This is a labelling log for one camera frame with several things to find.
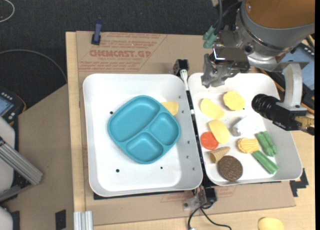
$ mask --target black carpet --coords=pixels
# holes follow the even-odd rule
[[[98,17],[102,32],[203,35],[217,20],[211,0],[0,0],[0,86],[31,107],[66,81],[65,33],[93,31]]]

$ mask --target ice cream cone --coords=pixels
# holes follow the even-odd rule
[[[218,149],[215,149],[210,152],[209,158],[210,161],[214,164],[216,164],[226,153],[228,153],[230,150],[229,146],[220,147]]]

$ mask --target yellow potato chip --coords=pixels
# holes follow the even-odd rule
[[[256,138],[241,138],[237,142],[238,148],[241,152],[252,154],[255,151],[259,150],[259,142]]]
[[[223,95],[223,102],[230,110],[238,111],[245,107],[244,98],[236,91],[228,91]]]
[[[173,116],[178,113],[179,105],[175,101],[162,102],[161,105],[163,105]]]
[[[212,134],[220,144],[228,142],[230,138],[230,132],[222,121],[212,120],[208,124]]]
[[[200,103],[200,110],[206,116],[209,116],[214,120],[219,120],[221,117],[225,115],[225,112],[221,109],[221,107],[219,107],[217,104],[215,104],[208,98],[202,99]]]
[[[284,230],[282,221],[275,217],[263,217],[258,221],[259,230]]]

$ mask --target green vegetable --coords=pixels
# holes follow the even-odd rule
[[[273,154],[276,155],[277,154],[277,147],[276,147],[275,143],[272,141],[269,133],[267,131],[263,131],[262,134],[265,137],[265,139],[268,141],[268,144],[271,147]]]
[[[275,173],[279,169],[279,167],[261,151],[255,151],[252,155],[270,174]]]
[[[263,135],[262,132],[260,133],[256,133],[255,134],[255,137],[256,139],[259,141],[261,147],[262,147],[262,150],[263,152],[267,155],[267,156],[271,156],[273,157],[275,154],[274,154],[274,151],[272,149],[272,147],[269,145],[269,142],[268,140],[265,138],[265,136]]]

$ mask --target black clip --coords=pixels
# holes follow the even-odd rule
[[[98,17],[95,21],[95,25],[94,25],[94,34],[92,35],[92,39],[91,39],[91,44],[94,45],[100,45],[100,39],[101,39],[101,28],[102,28],[102,18]]]

